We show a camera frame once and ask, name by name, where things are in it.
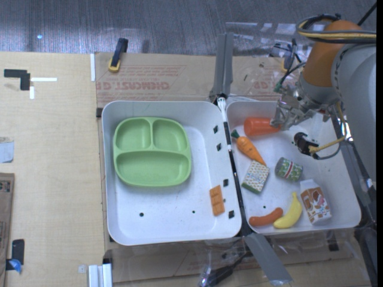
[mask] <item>wooden table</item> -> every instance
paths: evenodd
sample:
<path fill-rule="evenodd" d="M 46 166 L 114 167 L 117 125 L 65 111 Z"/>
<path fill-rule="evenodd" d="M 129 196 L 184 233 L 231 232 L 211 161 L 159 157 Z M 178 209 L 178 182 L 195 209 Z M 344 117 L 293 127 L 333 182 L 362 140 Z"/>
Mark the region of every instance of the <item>wooden table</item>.
<path fill-rule="evenodd" d="M 10 243 L 25 240 L 21 274 L 5 285 L 86 286 L 88 265 L 105 253 L 96 88 L 88 54 L 0 53 L 1 69 L 25 69 L 35 98 L 20 80 L 0 77 L 0 136 L 14 140 L 15 173 Z M 359 245 L 353 258 L 288 265 L 292 286 L 369 285 Z M 11 246 L 8 246 L 8 257 Z M 196 286 L 197 276 L 142 280 L 117 286 Z M 236 271 L 220 286 L 270 286 L 261 269 Z"/>

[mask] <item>green plate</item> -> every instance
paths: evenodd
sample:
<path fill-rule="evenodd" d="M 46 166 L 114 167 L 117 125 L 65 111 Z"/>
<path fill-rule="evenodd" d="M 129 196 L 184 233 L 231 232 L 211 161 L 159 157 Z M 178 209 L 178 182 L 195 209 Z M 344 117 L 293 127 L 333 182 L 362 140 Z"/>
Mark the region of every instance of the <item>green plate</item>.
<path fill-rule="evenodd" d="M 123 120 L 114 133 L 113 160 L 118 177 L 134 186 L 178 185 L 189 177 L 192 168 L 185 129 L 167 118 Z"/>

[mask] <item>green can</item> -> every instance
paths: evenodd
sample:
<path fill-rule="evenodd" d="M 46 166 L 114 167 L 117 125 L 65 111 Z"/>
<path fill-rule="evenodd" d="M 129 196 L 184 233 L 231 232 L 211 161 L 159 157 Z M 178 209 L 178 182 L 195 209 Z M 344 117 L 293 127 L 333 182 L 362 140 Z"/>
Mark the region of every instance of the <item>green can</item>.
<path fill-rule="evenodd" d="M 285 157 L 281 157 L 275 166 L 276 175 L 292 182 L 297 182 L 302 176 L 302 173 L 302 165 L 294 163 L 292 160 Z"/>

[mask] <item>orange block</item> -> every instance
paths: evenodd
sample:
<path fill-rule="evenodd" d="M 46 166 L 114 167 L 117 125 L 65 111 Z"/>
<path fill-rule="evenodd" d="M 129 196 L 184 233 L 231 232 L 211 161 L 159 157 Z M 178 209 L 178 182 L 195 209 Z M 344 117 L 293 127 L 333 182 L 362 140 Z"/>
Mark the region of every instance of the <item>orange block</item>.
<path fill-rule="evenodd" d="M 211 188 L 209 192 L 214 216 L 218 216 L 221 213 L 225 213 L 221 185 L 217 185 Z"/>

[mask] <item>yellow toy banana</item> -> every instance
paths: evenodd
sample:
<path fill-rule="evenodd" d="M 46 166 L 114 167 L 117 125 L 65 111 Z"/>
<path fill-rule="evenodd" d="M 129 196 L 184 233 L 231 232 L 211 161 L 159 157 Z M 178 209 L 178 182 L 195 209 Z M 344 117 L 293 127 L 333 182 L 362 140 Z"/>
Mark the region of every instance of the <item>yellow toy banana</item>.
<path fill-rule="evenodd" d="M 273 226 L 275 228 L 289 228 L 292 227 L 299 219 L 302 213 L 302 204 L 297 198 L 297 193 L 293 192 L 293 201 L 291 202 L 290 208 L 287 213 L 274 221 Z"/>

